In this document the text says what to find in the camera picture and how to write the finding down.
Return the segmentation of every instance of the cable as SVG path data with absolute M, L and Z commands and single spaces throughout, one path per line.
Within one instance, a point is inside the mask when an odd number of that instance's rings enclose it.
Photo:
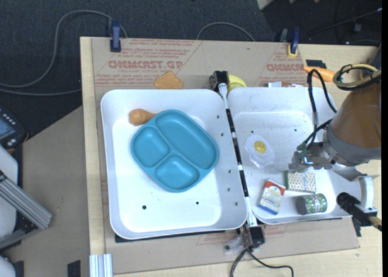
M 319 73 L 319 71 L 317 71 L 316 69 L 313 69 L 311 70 L 308 74 L 307 74 L 307 83 L 309 84 L 309 97 L 310 97 L 310 102 L 311 102 L 311 106 L 312 106 L 312 111 L 313 111 L 313 124 L 314 124 L 314 130 L 313 132 L 310 134 L 310 136 L 304 141 L 304 144 L 307 144 L 307 142 L 310 140 L 310 143 L 309 145 L 306 147 L 306 149 L 309 149 L 310 146 L 313 144 L 314 140 L 315 140 L 315 136 L 316 134 L 318 133 L 318 131 L 321 129 L 321 127 L 326 123 L 322 124 L 320 127 L 318 127 L 318 117 L 317 117 L 317 112 L 316 112 L 316 105 L 315 105 L 315 100 L 314 100 L 314 96 L 313 96 L 313 87 L 312 87 L 312 76 L 313 76 L 313 73 L 315 73 L 318 77 L 319 77 L 319 80 L 321 81 L 321 84 L 322 84 L 322 88 L 323 88 L 323 92 L 324 92 L 324 95 L 325 95 L 325 98 L 326 98 L 326 101 L 329 105 L 329 107 L 333 110 L 334 113 L 337 113 L 337 110 L 336 108 L 334 107 L 334 105 L 332 104 L 332 102 L 330 101 L 330 98 L 329 98 L 329 94 L 327 92 L 327 89 L 326 89 L 326 85 L 325 85 L 325 82 L 321 76 L 321 74 Z
M 81 89 L 77 90 L 69 90 L 66 92 L 57 92 L 57 93 L 29 93 L 29 92 L 17 92 L 14 90 L 4 90 L 3 88 L 0 88 L 1 93 L 8 93 L 13 95 L 19 95 L 19 96 L 37 96 L 37 97 L 52 97 L 52 96 L 64 96 L 69 94 L 75 94 L 80 92 Z
M 327 29 L 330 29 L 330 28 L 333 28 L 334 29 L 334 32 L 335 32 L 335 36 L 336 36 L 336 40 L 338 42 L 338 44 L 342 44 L 343 41 L 344 41 L 344 38 L 349 34 L 349 32 L 345 31 L 342 36 L 340 36 L 340 32 L 338 30 L 338 27 L 343 27 L 345 24 L 347 23 L 355 23 L 355 21 L 361 19 L 361 18 L 364 18 L 366 16 L 369 16 L 371 14 L 374 14 L 374 13 L 380 13 L 382 12 L 383 8 L 382 7 L 379 7 L 377 8 L 376 10 L 372 11 L 372 12 L 369 12 L 369 13 L 366 13 L 366 14 L 363 14 L 363 15 L 353 15 L 353 11 L 357 8 L 359 8 L 361 6 L 361 3 L 360 3 L 360 0 L 354 0 L 355 1 L 355 5 L 352 7 L 351 11 L 347 12 L 347 15 L 349 14 L 352 14 L 352 18 L 350 19 L 347 19 L 345 21 L 342 21 L 342 22 L 339 22 L 338 21 L 338 12 L 339 10 L 344 10 L 345 8 L 342 7 L 342 3 L 343 3 L 343 0 L 338 0 L 336 5 L 335 5 L 335 8 L 334 8 L 334 17 L 333 17 L 333 24 L 331 25 L 328 25 L 328 26 L 325 26 L 325 27 L 322 27 L 322 28 L 318 28 L 318 29 L 315 29 L 315 30 L 311 30 L 311 31 L 308 31 L 307 34 L 308 35 L 313 35 L 315 33 L 319 33 L 319 32 L 322 32 L 324 30 L 327 30 Z
M 362 79 L 343 83 L 342 75 L 344 73 L 349 73 L 351 70 L 365 70 L 369 75 L 364 76 Z M 369 64 L 354 64 L 354 65 L 345 65 L 339 71 L 334 74 L 333 82 L 341 90 L 358 90 L 364 87 L 367 87 L 373 83 L 377 83 L 381 80 L 381 69 L 377 69 Z
M 235 261 L 233 262 L 232 264 L 232 268 L 230 269 L 230 277 L 233 277 L 233 273 L 238 265 L 238 263 L 241 261 L 241 259 L 244 257 L 244 255 L 246 254 L 246 252 L 248 252 L 248 254 L 254 259 L 256 260 L 257 262 L 259 262 L 261 265 L 265 266 L 265 267 L 268 267 L 269 269 L 290 269 L 291 270 L 291 277 L 294 276 L 293 274 L 293 268 L 289 265 L 281 265 L 281 266 L 273 266 L 273 265 L 268 265 L 264 262 L 262 262 L 261 260 L 259 260 L 256 256 L 253 255 L 253 253 L 249 250 L 249 249 L 245 249 L 243 250 L 238 256 L 237 258 L 235 259 Z
M 253 42 L 256 42 L 256 40 L 253 38 L 253 36 L 251 36 L 247 31 L 245 31 L 244 29 L 242 29 L 240 26 L 237 26 L 235 24 L 231 24 L 229 22 L 212 22 L 210 24 L 207 24 L 205 27 L 203 27 L 199 33 L 197 34 L 196 36 L 196 39 L 198 40 L 199 37 L 201 36 L 201 33 L 206 29 L 206 28 L 209 28 L 211 26 L 214 26 L 214 25 L 226 25 L 226 26 L 231 26 L 231 27 L 234 27 L 234 28 L 237 28 L 238 30 L 241 30 L 243 33 L 245 33 Z
M 108 19 L 113 19 L 108 14 L 105 14 L 105 13 L 102 13 L 102 12 L 99 12 L 99 11 L 94 11 L 94 10 L 75 10 L 75 11 L 71 11 L 71 12 L 66 13 L 64 16 L 62 16 L 60 18 L 60 20 L 58 21 L 58 23 L 56 25 L 55 37 L 54 37 L 54 51 L 53 51 L 53 56 L 52 56 L 50 65 L 48 66 L 47 70 L 38 79 L 35 79 L 35 80 L 33 80 L 33 81 L 29 82 L 29 83 L 13 85 L 13 84 L 6 84 L 6 83 L 1 83 L 0 82 L 0 86 L 1 87 L 8 87 L 8 88 L 24 88 L 24 87 L 32 86 L 32 85 L 42 81 L 48 75 L 48 73 L 51 71 L 52 67 L 54 66 L 56 55 L 58 54 L 59 27 L 61 26 L 63 20 L 65 20 L 66 17 L 68 17 L 70 15 L 73 15 L 73 14 L 96 14 L 96 15 L 105 16 Z M 126 38 L 128 38 L 126 30 L 123 27 L 121 27 L 121 30 L 122 30 L 123 34 L 126 36 Z
M 310 138 L 312 138 L 314 136 L 314 139 L 315 139 L 315 135 L 316 133 L 318 133 L 321 129 L 324 129 L 326 128 L 330 122 L 332 121 L 332 119 L 329 119 L 327 120 L 325 123 L 322 123 L 320 126 L 318 126 L 316 128 L 316 131 L 315 132 L 312 132 L 303 142 L 301 145 L 298 146 L 297 150 L 300 151 L 303 149 L 303 147 L 308 143 L 308 141 L 310 140 Z
M 373 39 L 358 39 L 358 40 L 354 40 L 354 41 L 346 41 L 344 44 L 346 44 L 346 45 L 358 45 L 358 44 L 360 44 L 360 45 L 372 45 L 375 47 L 379 47 L 381 42 L 373 40 Z
M 256 261 L 258 261 L 261 265 L 265 266 L 265 267 L 268 267 L 269 269 L 290 269 L 291 270 L 291 276 L 293 277 L 293 268 L 289 265 L 281 265 L 281 266 L 272 266 L 272 265 L 268 265 L 268 264 L 265 264 L 263 263 L 262 261 L 260 261 L 258 258 L 256 258 L 256 256 L 253 255 L 253 253 L 248 250 L 248 253 L 249 255 Z

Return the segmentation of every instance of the small box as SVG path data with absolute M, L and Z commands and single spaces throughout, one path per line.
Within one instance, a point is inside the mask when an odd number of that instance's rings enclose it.
M 268 179 L 264 184 L 258 207 L 273 215 L 277 215 L 280 210 L 284 191 L 286 191 L 286 188 L 283 185 Z
M 288 170 L 284 172 L 286 180 L 286 189 L 296 192 L 316 192 L 315 174 L 312 172 L 290 173 Z

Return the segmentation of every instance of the metal bracket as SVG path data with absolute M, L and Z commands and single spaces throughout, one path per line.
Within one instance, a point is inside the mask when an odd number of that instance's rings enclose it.
M 90 277 L 113 277 L 113 258 L 110 253 L 89 256 Z
M 24 221 L 27 219 L 31 224 L 25 229 L 19 229 L 10 235 L 0 239 L 0 250 L 10 246 L 20 239 L 35 233 L 36 230 L 44 230 L 49 227 L 52 214 L 43 206 L 34 201 L 23 189 L 18 187 L 13 181 L 0 170 L 0 197 L 4 198 L 21 215 Z
M 244 228 L 236 237 L 224 243 L 225 255 L 237 255 L 253 244 L 249 230 Z

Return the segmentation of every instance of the wooden table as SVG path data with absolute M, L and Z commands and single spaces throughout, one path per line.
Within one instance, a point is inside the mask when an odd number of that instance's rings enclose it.
M 98 135 L 96 129 L 96 100 L 93 72 L 92 39 L 82 37 L 81 67 L 82 67 L 82 95 L 85 127 L 85 157 L 87 175 L 87 197 L 89 214 L 90 254 L 103 255 L 106 253 L 104 222 L 102 212 L 101 178 L 98 153 Z M 223 42 L 223 45 L 235 47 L 247 45 L 245 42 Z M 263 44 L 250 42 L 250 48 Z M 367 61 L 376 51 L 375 47 L 351 47 L 339 45 L 299 45 L 299 53 L 303 60 L 323 60 L 327 68 L 337 70 L 352 62 Z M 338 90 L 333 84 L 327 85 L 337 107 L 342 103 L 347 92 Z M 358 167 L 361 172 L 379 175 L 374 180 L 375 207 L 381 218 L 381 161 L 371 161 Z M 362 228 L 359 238 L 360 248 L 335 252 L 306 254 L 299 256 L 284 256 L 266 259 L 270 265 L 287 264 L 294 268 L 295 276 L 382 276 L 382 236 L 373 227 Z M 193 267 L 171 268 L 148 272 L 125 273 L 120 276 L 228 276 L 231 263 L 197 265 Z M 284 269 L 271 270 L 258 265 L 255 261 L 243 261 L 235 271 L 235 276 L 290 276 Z

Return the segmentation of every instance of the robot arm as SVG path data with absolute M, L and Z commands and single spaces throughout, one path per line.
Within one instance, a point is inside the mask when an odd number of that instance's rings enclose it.
M 364 77 L 354 83 L 342 83 L 342 74 L 353 69 L 366 71 Z M 291 172 L 314 169 L 333 169 L 349 181 L 358 179 L 361 184 L 361 200 L 342 193 L 337 203 L 351 214 L 360 226 L 373 225 L 382 230 L 381 220 L 373 208 L 373 181 L 371 176 L 358 172 L 355 166 L 381 159 L 381 70 L 365 64 L 347 65 L 333 78 L 337 87 L 349 90 L 347 98 L 335 117 L 315 129 L 324 129 L 322 142 L 310 144 L 307 140 L 298 146 L 289 164 Z

